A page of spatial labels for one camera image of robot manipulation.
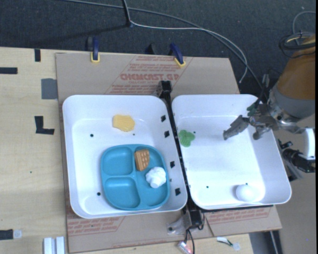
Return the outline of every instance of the black fabric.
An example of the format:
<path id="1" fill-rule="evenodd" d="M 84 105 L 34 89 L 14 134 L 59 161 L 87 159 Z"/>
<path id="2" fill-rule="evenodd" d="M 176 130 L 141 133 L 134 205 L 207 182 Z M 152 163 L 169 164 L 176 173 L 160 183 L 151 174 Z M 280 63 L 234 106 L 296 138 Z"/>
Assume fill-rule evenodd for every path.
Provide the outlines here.
<path id="1" fill-rule="evenodd" d="M 122 6 L 122 0 L 85 0 Z M 316 10 L 316 0 L 127 0 L 132 8 L 170 14 L 229 38 L 246 54 L 261 79 L 270 73 L 273 85 L 288 58 L 279 40 L 292 34 L 294 17 Z M 186 24 L 167 17 L 130 11 L 136 23 L 181 27 Z M 303 14 L 298 32 L 315 32 L 315 15 Z M 101 52 L 145 53 L 155 43 L 166 55 L 170 43 L 184 56 L 229 57 L 239 81 L 244 65 L 223 44 L 198 31 L 162 31 L 129 26 L 124 10 L 53 0 L 0 0 L 0 46 L 34 49 L 85 50 L 87 37 L 99 37 Z M 242 93 L 259 95 L 250 74 L 239 84 Z"/>

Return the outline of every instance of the wooden surface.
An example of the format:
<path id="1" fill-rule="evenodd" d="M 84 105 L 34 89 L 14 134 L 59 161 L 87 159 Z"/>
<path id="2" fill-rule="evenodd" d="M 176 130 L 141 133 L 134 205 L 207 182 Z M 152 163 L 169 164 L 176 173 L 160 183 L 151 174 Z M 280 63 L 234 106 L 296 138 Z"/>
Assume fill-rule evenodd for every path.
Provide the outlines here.
<path id="1" fill-rule="evenodd" d="M 18 67 L 0 75 L 0 230 L 21 230 L 22 238 L 0 241 L 0 253 L 42 253 L 45 237 L 66 240 L 65 197 L 58 102 L 41 99 L 41 79 L 56 79 L 55 50 L 0 48 L 0 67 Z M 54 135 L 36 134 L 34 116 Z M 252 252 L 247 234 L 228 237 L 238 253 Z M 215 238 L 195 240 L 197 253 L 234 253 Z M 180 253 L 174 243 L 90 253 Z"/>

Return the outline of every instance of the blue plate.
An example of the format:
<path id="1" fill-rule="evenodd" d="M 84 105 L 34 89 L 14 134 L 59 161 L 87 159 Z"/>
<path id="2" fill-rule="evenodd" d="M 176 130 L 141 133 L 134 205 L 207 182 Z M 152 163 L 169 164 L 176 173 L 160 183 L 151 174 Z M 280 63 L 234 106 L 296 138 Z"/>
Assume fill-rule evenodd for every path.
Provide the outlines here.
<path id="1" fill-rule="evenodd" d="M 146 169 L 136 168 L 134 152 L 147 149 L 149 164 Z M 163 205 L 170 195 L 170 184 L 164 158 L 148 145 L 128 144 L 107 149 L 101 157 L 102 186 L 107 201 L 123 210 L 147 210 Z M 154 167 L 166 172 L 166 183 L 158 188 L 150 187 L 145 175 Z"/>

